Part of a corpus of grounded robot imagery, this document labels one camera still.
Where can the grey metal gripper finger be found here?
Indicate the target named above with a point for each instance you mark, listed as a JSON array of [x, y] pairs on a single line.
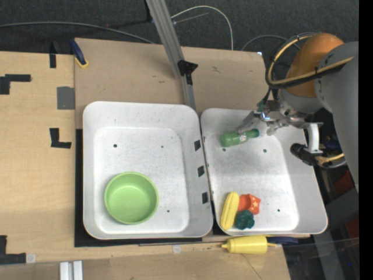
[[274, 128], [249, 122]]

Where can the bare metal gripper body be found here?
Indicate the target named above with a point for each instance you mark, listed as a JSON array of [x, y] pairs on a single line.
[[284, 114]]

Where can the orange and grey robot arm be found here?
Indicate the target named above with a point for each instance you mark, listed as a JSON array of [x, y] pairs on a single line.
[[338, 77]]

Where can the green bottle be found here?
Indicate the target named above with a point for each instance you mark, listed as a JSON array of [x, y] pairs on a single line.
[[231, 139]]

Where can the white plastic tray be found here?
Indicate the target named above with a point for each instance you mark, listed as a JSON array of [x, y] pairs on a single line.
[[145, 118], [256, 171]]

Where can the orange packet with yellow star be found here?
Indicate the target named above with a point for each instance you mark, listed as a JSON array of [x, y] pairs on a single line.
[[249, 203]]

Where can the yellow corn cob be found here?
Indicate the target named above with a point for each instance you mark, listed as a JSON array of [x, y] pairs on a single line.
[[229, 210]]

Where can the green broccoli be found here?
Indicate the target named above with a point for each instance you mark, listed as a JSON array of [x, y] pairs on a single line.
[[244, 220]]

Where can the yellow squeeze bottle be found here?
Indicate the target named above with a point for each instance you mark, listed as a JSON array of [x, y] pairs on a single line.
[[247, 244]]

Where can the green bowl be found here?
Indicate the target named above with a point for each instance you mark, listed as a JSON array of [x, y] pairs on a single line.
[[131, 198]]

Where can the black cylinder on white bracket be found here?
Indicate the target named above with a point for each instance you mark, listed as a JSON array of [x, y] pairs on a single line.
[[304, 153]]

